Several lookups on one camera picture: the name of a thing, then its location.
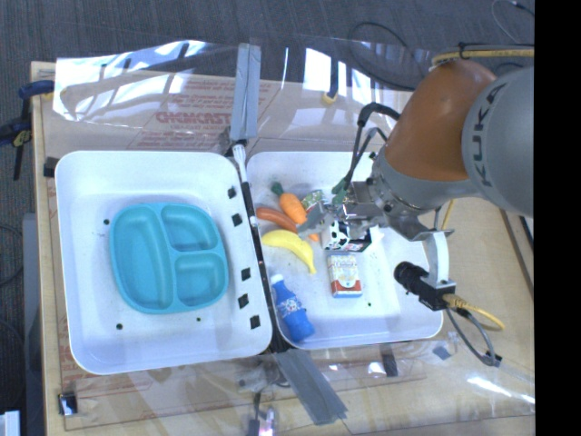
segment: orange carrot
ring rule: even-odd
[[[293,231],[297,233],[297,226],[289,216],[283,212],[279,212],[273,208],[258,207],[256,209],[256,216],[261,220],[266,220],[278,224],[282,229]]]
[[[294,193],[285,193],[280,183],[274,183],[271,190],[279,196],[281,209],[296,223],[303,224],[307,221],[307,211]],[[309,237],[317,242],[318,234],[310,234]]]

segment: black clamp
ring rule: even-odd
[[[470,47],[482,47],[483,45],[486,45],[484,42],[458,42],[458,55],[460,56],[460,58],[462,60],[469,60],[470,57],[466,56],[464,54],[464,52],[466,50],[469,50]]]
[[[13,176],[15,181],[20,177],[24,145],[32,139],[30,99],[35,95],[50,94],[53,91],[54,81],[35,81],[23,85],[18,89],[18,96],[23,101],[20,116],[0,126],[0,145],[12,144],[16,148],[15,171]]]

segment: toy carrot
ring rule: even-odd
[[[282,189],[281,183],[274,183],[271,190],[279,196],[279,205],[281,209],[289,216],[296,224],[303,224],[307,221],[307,211],[302,206],[302,203],[294,193],[285,193]],[[315,241],[319,241],[318,234],[310,234],[309,237]]]

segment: gray carpet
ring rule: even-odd
[[[535,0],[514,1],[526,9],[507,0],[0,0],[0,124],[20,114],[17,90],[28,82],[34,60],[108,55],[177,39],[236,45],[259,37],[284,45],[296,34],[351,36],[427,52],[460,42],[533,44]],[[496,63],[497,70],[515,66]],[[279,68],[266,61],[262,74],[277,76]],[[294,75],[300,80],[300,70]],[[390,75],[411,88],[420,79]],[[12,145],[0,147],[0,224],[19,230],[24,214],[34,211],[30,144],[18,181],[12,179],[14,163]],[[22,274],[11,276],[22,250],[9,229],[0,232],[0,244],[0,280],[6,280],[0,285],[0,413],[18,409],[25,415],[25,292]]]

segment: small carton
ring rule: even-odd
[[[320,241],[329,252],[363,252],[371,245],[371,234],[367,230],[363,238],[350,239],[347,224],[336,220],[320,233]]]
[[[330,255],[327,257],[330,288],[334,297],[360,297],[361,280],[354,255]]]

